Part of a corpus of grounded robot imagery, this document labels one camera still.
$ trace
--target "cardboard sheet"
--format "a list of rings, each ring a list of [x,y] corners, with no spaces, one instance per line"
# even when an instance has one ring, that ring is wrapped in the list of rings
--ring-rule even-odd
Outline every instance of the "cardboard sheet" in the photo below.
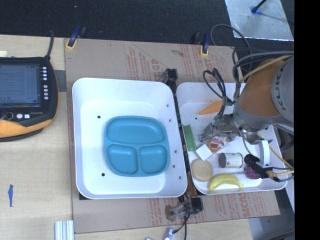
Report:
[[[169,68],[177,69],[178,84],[202,83],[203,71],[211,71],[215,67],[226,83],[232,83],[233,48],[210,46],[208,56],[201,57],[200,47],[193,44],[78,39],[74,50],[65,48],[72,208],[76,234],[180,225],[183,221],[169,221],[165,215],[166,206],[178,205],[178,198],[91,200],[81,197],[75,174],[74,82],[84,77],[158,81],[164,70]],[[274,191],[202,195],[201,199],[204,210],[191,216],[188,223],[280,214]]]

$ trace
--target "round beige object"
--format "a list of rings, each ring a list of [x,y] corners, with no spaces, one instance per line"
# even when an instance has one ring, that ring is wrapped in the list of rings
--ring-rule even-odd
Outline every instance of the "round beige object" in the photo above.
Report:
[[[207,160],[203,161],[198,158],[191,163],[192,176],[200,182],[206,182],[211,179],[213,175],[213,168],[211,163]]]

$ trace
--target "yellow toy banana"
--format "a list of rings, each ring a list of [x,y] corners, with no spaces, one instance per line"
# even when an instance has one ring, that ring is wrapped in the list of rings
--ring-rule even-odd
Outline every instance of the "yellow toy banana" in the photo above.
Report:
[[[231,173],[222,173],[215,175],[208,183],[209,190],[214,190],[222,184],[232,184],[237,185],[239,188],[242,188],[242,185],[238,178]]]

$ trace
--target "white tray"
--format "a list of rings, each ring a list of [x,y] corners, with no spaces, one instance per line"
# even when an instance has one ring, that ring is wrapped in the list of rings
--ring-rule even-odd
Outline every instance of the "white tray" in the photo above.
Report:
[[[211,83],[210,86],[217,92],[220,93],[217,84]],[[233,100],[233,94],[235,91],[234,83],[226,83],[226,94]],[[193,133],[194,141],[196,146],[201,145],[199,141],[199,135],[201,135],[205,127],[214,121],[214,117],[217,113],[198,115],[198,113],[212,104],[215,101],[220,100],[220,98],[214,94],[206,83],[182,83],[178,86],[176,91],[176,96],[178,100],[179,113],[181,117],[181,123],[184,126],[190,125]],[[227,106],[225,109],[225,114],[231,114],[233,112],[233,107]],[[269,127],[267,130],[260,131],[262,136],[266,140],[272,140],[270,145],[281,155],[279,144],[275,135],[273,127]],[[247,146],[251,153],[258,158],[260,158],[260,145],[250,145],[247,143]],[[241,192],[256,192],[256,191],[269,191],[269,190],[280,190],[283,189],[287,182],[275,182],[270,178],[265,179],[249,179],[245,173],[245,166],[242,168],[220,168],[218,162],[219,153],[241,153],[243,157],[248,154],[243,140],[241,137],[236,137],[235,140],[230,142],[225,148],[218,152],[217,154],[212,155],[207,159],[213,167],[213,175],[222,174],[222,173],[231,173],[235,174],[239,182],[244,185],[242,189],[239,189],[235,185],[222,184],[215,190],[208,189],[208,181],[201,182],[192,177],[194,186],[197,190],[205,195],[216,195],[216,194],[227,194],[227,193],[241,193]],[[195,151],[188,151],[188,157],[190,164],[193,160],[198,159],[199,156]],[[284,163],[276,157],[270,151],[270,164],[274,167],[284,168]]]
[[[72,87],[75,171],[79,192],[89,199],[178,197],[187,174],[171,89],[161,82],[81,78]],[[169,165],[158,175],[114,173],[104,153],[104,129],[117,116],[161,122],[169,142]]]

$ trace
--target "carrot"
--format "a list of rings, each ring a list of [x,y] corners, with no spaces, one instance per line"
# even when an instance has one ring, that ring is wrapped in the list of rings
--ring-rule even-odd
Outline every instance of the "carrot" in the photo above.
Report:
[[[199,115],[206,115],[219,112],[222,106],[222,100],[216,101],[199,112]]]

